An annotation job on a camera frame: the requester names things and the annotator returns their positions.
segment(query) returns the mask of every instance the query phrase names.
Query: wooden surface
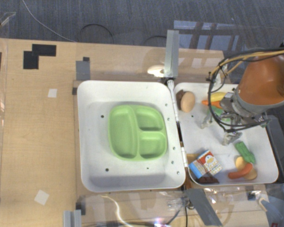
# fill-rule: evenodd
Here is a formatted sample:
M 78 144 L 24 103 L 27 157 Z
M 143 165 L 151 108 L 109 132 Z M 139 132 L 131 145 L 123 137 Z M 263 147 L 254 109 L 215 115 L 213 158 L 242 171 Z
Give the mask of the wooden surface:
M 35 43 L 57 45 L 57 55 L 40 57 L 39 70 L 24 70 L 23 51 L 31 51 Z M 197 76 L 202 80 L 207 71 L 212 69 L 208 66 L 216 65 L 222 58 L 221 52 L 196 50 L 180 50 L 179 55 L 179 73 L 187 71 L 183 77 L 190 79 L 193 75 L 202 75 Z M 83 191 L 77 189 L 76 184 L 80 180 L 76 174 L 72 95 L 76 61 L 90 57 L 92 79 L 156 81 L 157 78 L 147 75 L 147 69 L 153 65 L 162 65 L 164 56 L 164 49 L 153 47 L 8 40 L 0 227 L 59 227 L 62 226 L 63 211 L 75 209 L 77 192 Z M 57 89 L 56 98 L 48 97 L 49 89 Z M 45 205 L 34 201 L 39 190 L 49 194 Z M 172 216 L 172 212 L 166 209 L 166 199 L 157 197 L 157 194 L 129 192 L 112 196 L 123 206 L 121 214 L 124 218 L 149 218 L 151 206 L 159 208 L 163 205 L 161 213 L 165 213 L 166 217 Z M 107 198 L 103 200 L 103 197 L 95 194 L 90 194 L 87 201 L 88 208 L 98 213 L 92 219 L 86 219 L 86 222 L 116 218 L 113 210 L 116 208 L 115 202 Z M 129 203 L 137 204 L 136 214 L 133 209 L 125 207 Z M 242 219 L 245 215 L 240 212 L 247 210 L 261 212 L 256 214 L 259 223 L 267 221 L 264 212 L 255 203 L 246 199 L 236 203 L 237 210 L 231 214 L 230 223 L 232 219 L 232 223 Z M 232 203 L 222 203 L 219 208 L 229 204 Z M 226 208 L 222 215 L 227 215 L 228 211 Z M 191 215 L 198 219 L 196 213 Z M 174 221 L 173 226 L 182 225 L 183 217 Z

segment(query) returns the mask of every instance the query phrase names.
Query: green toy vegetable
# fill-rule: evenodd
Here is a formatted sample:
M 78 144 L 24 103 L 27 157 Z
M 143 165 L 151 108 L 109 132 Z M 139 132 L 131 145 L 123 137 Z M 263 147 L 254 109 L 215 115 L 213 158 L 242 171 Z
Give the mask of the green toy vegetable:
M 237 149 L 237 151 L 240 153 L 240 155 L 243 157 L 243 159 L 246 162 L 250 162 L 250 163 L 255 163 L 256 159 L 254 154 L 252 154 L 246 147 L 246 145 L 244 144 L 244 142 L 239 142 L 237 144 L 235 144 L 235 148 Z

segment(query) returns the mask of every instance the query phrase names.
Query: white paper piece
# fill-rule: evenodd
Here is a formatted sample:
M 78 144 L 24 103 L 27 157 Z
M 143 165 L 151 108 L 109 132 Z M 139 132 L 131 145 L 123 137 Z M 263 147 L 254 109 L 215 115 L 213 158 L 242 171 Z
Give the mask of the white paper piece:
M 46 192 L 42 190 L 39 190 L 39 192 L 37 193 L 35 197 L 35 201 L 44 206 L 47 202 L 48 197 L 49 197 L 49 194 L 47 194 Z
M 58 89 L 49 89 L 48 97 L 57 97 L 57 91 Z

